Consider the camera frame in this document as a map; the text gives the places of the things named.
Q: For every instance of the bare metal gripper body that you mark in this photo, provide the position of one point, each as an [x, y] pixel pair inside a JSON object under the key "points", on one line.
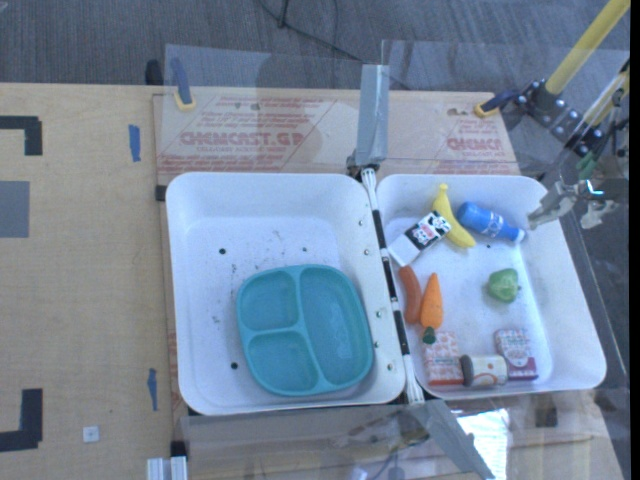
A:
{"points": [[595, 183]]}

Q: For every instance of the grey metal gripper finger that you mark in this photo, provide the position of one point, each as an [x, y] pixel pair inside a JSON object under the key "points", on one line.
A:
{"points": [[547, 210], [600, 214]]}

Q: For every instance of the blue bottle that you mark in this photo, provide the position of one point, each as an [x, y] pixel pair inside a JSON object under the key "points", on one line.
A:
{"points": [[482, 220]]}

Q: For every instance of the green pepper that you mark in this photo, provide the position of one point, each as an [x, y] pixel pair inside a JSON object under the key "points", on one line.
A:
{"points": [[503, 285]]}

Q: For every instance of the yellow banana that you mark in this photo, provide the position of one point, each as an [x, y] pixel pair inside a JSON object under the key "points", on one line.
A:
{"points": [[450, 218]]}

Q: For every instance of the white milk carton black print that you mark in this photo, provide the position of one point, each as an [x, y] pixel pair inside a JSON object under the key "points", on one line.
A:
{"points": [[422, 235]]}

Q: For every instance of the white plastic tray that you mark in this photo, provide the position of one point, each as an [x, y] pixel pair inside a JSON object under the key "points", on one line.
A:
{"points": [[210, 288], [465, 313]]}

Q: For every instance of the red and white packet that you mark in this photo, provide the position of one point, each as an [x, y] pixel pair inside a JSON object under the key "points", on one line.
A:
{"points": [[517, 355]]}

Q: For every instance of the orange carrot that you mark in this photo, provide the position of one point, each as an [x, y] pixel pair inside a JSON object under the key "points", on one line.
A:
{"points": [[432, 305]]}

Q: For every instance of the orange sausage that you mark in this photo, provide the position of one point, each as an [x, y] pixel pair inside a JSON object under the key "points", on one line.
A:
{"points": [[411, 295]]}

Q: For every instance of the white can grey cap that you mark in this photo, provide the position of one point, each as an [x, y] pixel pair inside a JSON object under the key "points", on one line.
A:
{"points": [[487, 370]]}

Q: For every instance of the orange and white carton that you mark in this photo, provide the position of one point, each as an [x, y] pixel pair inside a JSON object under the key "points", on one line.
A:
{"points": [[441, 363]]}

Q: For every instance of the teal divided plate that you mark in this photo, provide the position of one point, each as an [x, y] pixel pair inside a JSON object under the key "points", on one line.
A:
{"points": [[330, 318]]}

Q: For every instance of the brown cardboard board red print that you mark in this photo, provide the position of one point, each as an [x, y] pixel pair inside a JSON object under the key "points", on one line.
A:
{"points": [[280, 138]]}

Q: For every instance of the small white square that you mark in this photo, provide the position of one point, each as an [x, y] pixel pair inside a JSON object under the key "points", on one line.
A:
{"points": [[91, 434]]}

